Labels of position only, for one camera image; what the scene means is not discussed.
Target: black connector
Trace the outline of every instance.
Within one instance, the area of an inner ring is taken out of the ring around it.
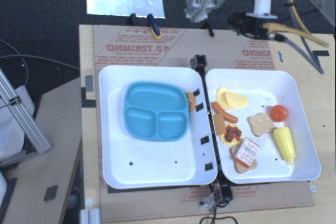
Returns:
[[[239,35],[268,40],[268,30],[262,26],[264,23],[273,21],[275,19],[252,17],[246,15],[246,13],[233,13],[228,19],[228,25],[231,30],[237,32]]]

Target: white tray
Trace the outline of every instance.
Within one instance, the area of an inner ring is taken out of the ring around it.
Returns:
[[[137,81],[168,83],[185,93],[199,90],[190,113],[187,133],[174,142],[139,139],[124,125],[123,103],[127,88]],[[206,185],[217,176],[214,145],[202,80],[190,68],[107,66],[99,73],[103,176],[113,188]],[[201,138],[208,142],[201,144]]]
[[[206,75],[206,84],[210,102],[216,101],[216,92],[220,87],[243,94],[249,100],[246,108],[228,112],[238,117],[236,125],[244,137],[260,145],[256,155],[257,168],[244,174],[237,173],[229,146],[223,144],[219,137],[216,138],[223,172],[230,181],[248,184],[314,180],[320,175],[321,166],[307,119],[295,81],[289,74],[282,71],[212,69]],[[256,137],[247,121],[248,117],[260,112],[268,113],[276,104],[288,110],[288,117],[276,126],[287,126],[291,130],[297,156],[294,165],[282,159],[273,134]]]

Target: sausage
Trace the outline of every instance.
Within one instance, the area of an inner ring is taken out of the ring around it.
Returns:
[[[217,103],[217,102],[213,102],[211,104],[213,110],[216,113],[220,113],[223,115],[224,120],[230,122],[230,123],[237,123],[238,122],[238,118],[235,116],[232,116],[231,114],[227,113],[226,111],[224,111],[221,106]]]

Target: red tomato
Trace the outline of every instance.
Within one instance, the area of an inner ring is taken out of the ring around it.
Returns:
[[[272,120],[281,122],[287,117],[287,109],[284,106],[277,104],[271,108],[269,115],[271,116]]]

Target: blue clamp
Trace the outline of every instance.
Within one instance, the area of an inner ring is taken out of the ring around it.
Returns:
[[[147,15],[147,20],[149,25],[152,27],[151,33],[156,39],[161,39],[162,34],[160,32],[159,26],[157,25],[157,22],[154,18],[154,16],[150,13]]]

